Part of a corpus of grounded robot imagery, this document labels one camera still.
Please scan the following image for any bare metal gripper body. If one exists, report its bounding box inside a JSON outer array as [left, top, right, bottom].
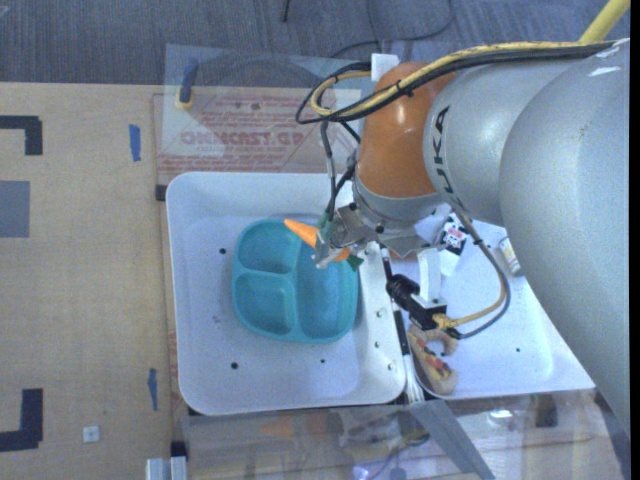
[[327, 203, 431, 260]]

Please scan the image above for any orange toy carrot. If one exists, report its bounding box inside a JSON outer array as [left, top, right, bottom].
[[283, 218, 364, 272]]

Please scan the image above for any blue divided plate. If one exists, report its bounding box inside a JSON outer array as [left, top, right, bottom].
[[230, 219, 361, 345]]

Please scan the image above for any black and white cow-print carton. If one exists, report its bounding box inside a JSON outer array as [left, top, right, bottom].
[[438, 214, 472, 257]]

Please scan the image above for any thin black and white rod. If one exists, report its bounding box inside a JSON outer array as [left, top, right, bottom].
[[380, 246, 426, 402]]

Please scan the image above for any white plastic tray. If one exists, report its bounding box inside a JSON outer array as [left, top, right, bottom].
[[383, 211, 597, 401], [165, 170, 408, 416]]

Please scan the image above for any brown cardboard board red print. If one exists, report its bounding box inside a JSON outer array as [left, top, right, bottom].
[[151, 85, 601, 444]]

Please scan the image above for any tan curved toy bread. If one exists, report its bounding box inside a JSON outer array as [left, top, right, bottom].
[[423, 326, 460, 357]]

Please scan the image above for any toy pizza slice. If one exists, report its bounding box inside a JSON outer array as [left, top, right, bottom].
[[407, 330, 460, 396]]

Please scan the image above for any small white bottle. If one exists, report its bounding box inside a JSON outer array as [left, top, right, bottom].
[[496, 236, 523, 275]]

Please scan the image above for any black cylinder on white bracket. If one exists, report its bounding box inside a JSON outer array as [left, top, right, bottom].
[[385, 247, 449, 332]]

